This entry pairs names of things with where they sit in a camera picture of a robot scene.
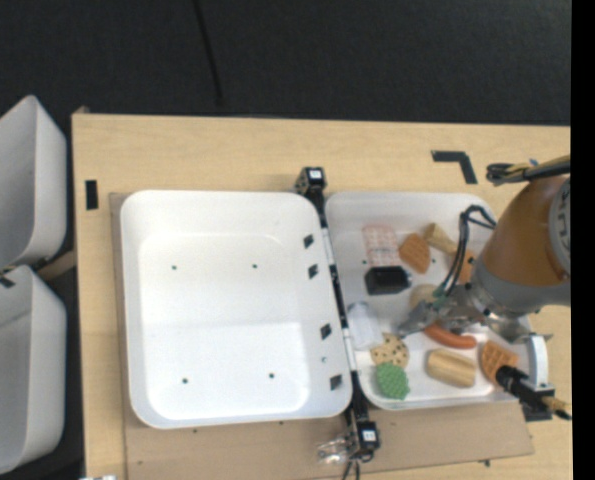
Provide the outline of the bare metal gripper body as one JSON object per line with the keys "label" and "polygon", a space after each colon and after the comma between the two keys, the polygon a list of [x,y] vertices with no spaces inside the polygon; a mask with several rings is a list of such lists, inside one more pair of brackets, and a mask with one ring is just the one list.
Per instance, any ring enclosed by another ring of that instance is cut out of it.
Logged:
{"label": "bare metal gripper body", "polygon": [[531,335],[525,313],[499,303],[479,285],[454,287],[450,294],[438,297],[434,302],[434,310],[438,320],[446,316],[468,317],[471,320],[469,328],[475,325],[488,327],[511,344],[524,342]]}

